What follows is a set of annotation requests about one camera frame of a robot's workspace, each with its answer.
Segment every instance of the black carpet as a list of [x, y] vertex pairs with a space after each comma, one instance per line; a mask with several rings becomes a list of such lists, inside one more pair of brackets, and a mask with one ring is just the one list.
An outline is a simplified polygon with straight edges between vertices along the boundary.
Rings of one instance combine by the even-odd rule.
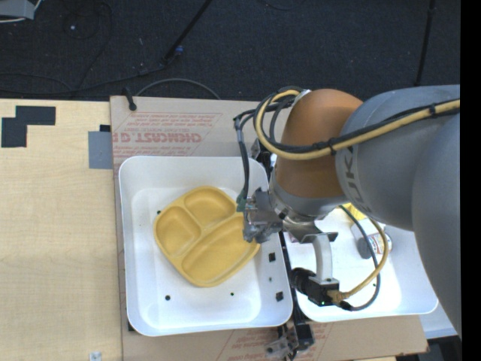
[[0, 23], [0, 97], [260, 101], [295, 85], [365, 100], [460, 83], [461, 0], [212, 0], [164, 60], [205, 2], [44, 0]]

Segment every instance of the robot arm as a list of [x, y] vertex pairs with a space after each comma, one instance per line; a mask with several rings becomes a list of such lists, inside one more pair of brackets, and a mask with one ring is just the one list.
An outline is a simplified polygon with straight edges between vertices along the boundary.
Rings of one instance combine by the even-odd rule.
[[[334, 89], [273, 94], [252, 115], [260, 143], [277, 159], [267, 193], [240, 202], [245, 239], [262, 242], [281, 228], [312, 243], [316, 273], [297, 269], [291, 282], [312, 302], [330, 302], [338, 290], [332, 237], [314, 221], [351, 202], [373, 221], [415, 232], [431, 285], [461, 337], [459, 96], [459, 85], [400, 89], [366, 102]], [[287, 107], [279, 143], [262, 121]]]

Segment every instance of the yellow plate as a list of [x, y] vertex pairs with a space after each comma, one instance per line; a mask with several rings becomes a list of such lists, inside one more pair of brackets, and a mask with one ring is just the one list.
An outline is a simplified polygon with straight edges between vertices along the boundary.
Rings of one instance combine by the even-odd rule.
[[153, 223], [160, 250], [199, 287], [213, 287], [239, 271], [259, 250], [244, 240], [244, 216], [222, 190], [202, 186], [173, 201]]

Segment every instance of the cardboard box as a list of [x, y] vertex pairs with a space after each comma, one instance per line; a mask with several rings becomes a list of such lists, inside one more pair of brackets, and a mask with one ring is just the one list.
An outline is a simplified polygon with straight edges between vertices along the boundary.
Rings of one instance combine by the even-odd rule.
[[[129, 330], [118, 184], [120, 165], [130, 156], [137, 155], [239, 156], [232, 119], [258, 104], [144, 97], [134, 97], [134, 101], [138, 108], [130, 111], [126, 97], [114, 96], [110, 99], [124, 360], [268, 360], [265, 345], [277, 338], [277, 328], [223, 330], [161, 337], [146, 337]], [[287, 113], [284, 113], [279, 117], [277, 138], [282, 134], [286, 116]], [[251, 124], [246, 126], [244, 132], [248, 147], [256, 139]], [[428, 349], [417, 316], [311, 323], [311, 328], [315, 344], [305, 352], [298, 353], [296, 360], [366, 359], [424, 353]]]

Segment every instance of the white tray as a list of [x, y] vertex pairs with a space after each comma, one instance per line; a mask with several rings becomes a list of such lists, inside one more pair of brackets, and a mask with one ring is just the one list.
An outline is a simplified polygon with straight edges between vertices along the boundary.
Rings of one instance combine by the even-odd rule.
[[[289, 280], [276, 235], [216, 287], [193, 286], [162, 254], [153, 236], [157, 211], [202, 185], [236, 199], [244, 185], [241, 158], [134, 156], [120, 167], [127, 316], [140, 334], [279, 326], [291, 316]], [[249, 194], [259, 187], [266, 190], [268, 179], [264, 168], [250, 159]], [[273, 262], [270, 253], [275, 254]]]
[[[324, 220], [317, 221], [316, 225], [324, 232], [339, 233], [331, 243], [332, 275], [340, 281], [341, 291], [351, 290], [374, 270], [372, 259], [362, 259], [359, 255], [350, 230], [352, 222], [341, 209], [335, 209]], [[427, 314], [437, 307], [438, 300], [422, 265], [414, 234], [391, 226], [386, 227], [386, 232], [392, 239], [392, 252], [380, 273], [380, 291], [373, 304], [360, 311], [345, 311], [336, 306], [319, 307], [310, 302], [304, 294], [296, 292], [299, 307], [306, 316], [318, 322], [331, 322]], [[291, 267], [307, 268], [315, 272], [313, 245], [292, 242], [288, 233], [284, 235]], [[348, 298], [347, 302], [352, 306], [366, 303], [373, 295], [375, 282], [374, 278], [371, 285]]]

